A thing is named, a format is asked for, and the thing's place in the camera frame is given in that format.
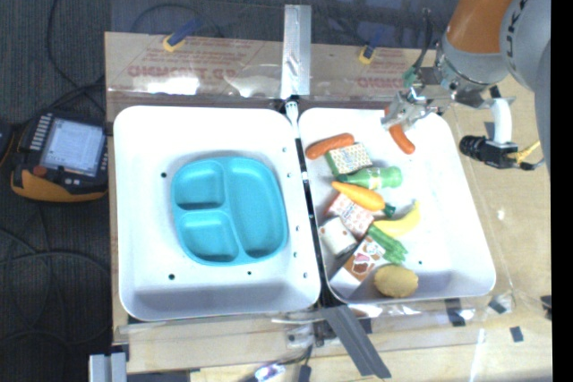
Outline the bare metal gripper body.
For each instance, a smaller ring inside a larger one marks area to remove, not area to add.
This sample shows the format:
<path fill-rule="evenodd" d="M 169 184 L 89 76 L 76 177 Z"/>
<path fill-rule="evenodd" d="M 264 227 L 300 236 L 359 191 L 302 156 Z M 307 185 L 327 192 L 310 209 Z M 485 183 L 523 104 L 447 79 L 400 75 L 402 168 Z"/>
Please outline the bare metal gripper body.
<path fill-rule="evenodd" d="M 468 79 L 449 67 L 422 67 L 410 90 L 412 102 L 444 112 L 453 103 L 479 107 L 486 84 Z"/>

